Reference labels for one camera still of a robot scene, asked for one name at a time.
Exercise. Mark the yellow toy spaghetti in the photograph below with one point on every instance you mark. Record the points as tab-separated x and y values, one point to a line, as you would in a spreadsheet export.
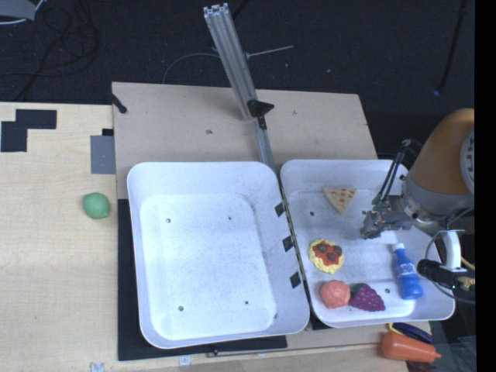
325	255

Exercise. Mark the purple toy grapes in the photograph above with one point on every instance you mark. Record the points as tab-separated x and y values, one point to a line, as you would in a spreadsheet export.
367	298

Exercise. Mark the green toy lime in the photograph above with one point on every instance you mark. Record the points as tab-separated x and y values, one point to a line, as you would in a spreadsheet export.
96	205

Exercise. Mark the orange toy fruit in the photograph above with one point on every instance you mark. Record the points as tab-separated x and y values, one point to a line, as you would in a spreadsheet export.
335	293

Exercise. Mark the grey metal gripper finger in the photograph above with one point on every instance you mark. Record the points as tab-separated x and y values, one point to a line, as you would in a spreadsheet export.
369	232
370	218

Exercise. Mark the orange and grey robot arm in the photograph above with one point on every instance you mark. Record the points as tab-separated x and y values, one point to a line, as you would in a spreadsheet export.
441	161

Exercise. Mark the white plastic tray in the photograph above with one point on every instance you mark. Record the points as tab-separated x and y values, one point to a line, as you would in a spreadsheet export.
209	262
368	246

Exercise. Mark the brown cardboard board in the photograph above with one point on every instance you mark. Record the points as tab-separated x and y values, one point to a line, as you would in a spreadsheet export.
186	130

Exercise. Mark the blue plastic bottle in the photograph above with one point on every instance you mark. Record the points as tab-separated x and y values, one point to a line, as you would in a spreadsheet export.
407	275

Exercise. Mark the dark blue and yellow object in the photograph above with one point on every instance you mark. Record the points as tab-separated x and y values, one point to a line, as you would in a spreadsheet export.
412	331

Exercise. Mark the toy pizza slice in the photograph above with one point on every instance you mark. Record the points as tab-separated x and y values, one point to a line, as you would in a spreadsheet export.
340	199

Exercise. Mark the orange toy carrot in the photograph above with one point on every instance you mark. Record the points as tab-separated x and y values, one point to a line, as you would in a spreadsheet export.
405	349

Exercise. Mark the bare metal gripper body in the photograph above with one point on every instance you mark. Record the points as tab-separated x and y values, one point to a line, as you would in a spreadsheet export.
399	217

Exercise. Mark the black cylinder on white bracket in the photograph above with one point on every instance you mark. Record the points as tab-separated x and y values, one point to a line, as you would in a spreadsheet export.
438	271

